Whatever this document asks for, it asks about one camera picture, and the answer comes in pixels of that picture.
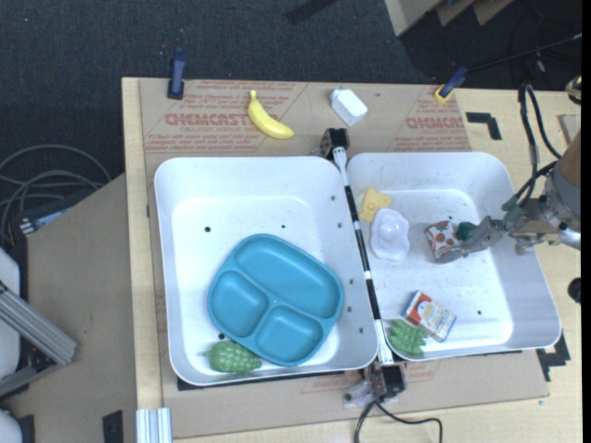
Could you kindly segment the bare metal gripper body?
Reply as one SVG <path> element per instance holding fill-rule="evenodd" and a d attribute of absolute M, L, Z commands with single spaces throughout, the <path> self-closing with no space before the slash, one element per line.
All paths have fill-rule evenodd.
<path fill-rule="evenodd" d="M 530 198 L 505 214 L 505 231 L 515 239 L 515 251 L 525 255 L 535 245 L 566 245 L 581 250 L 580 216 L 557 198 Z"/>

